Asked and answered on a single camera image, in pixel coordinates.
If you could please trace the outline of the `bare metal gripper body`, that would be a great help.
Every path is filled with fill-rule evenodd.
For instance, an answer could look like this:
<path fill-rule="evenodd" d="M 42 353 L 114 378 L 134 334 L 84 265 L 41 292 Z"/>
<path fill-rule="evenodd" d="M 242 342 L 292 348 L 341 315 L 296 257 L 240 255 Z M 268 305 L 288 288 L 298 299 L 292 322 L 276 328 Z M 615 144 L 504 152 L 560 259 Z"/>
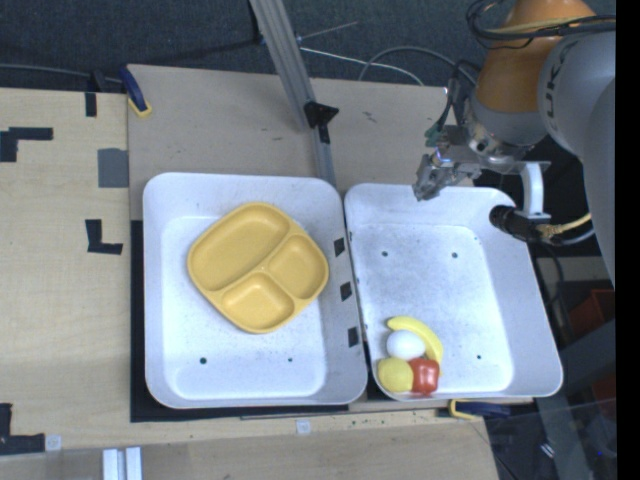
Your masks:
<path fill-rule="evenodd" d="M 477 179 L 483 170 L 519 174 L 526 148 L 498 140 L 482 125 L 446 125 L 438 140 L 439 166 L 452 179 Z"/>

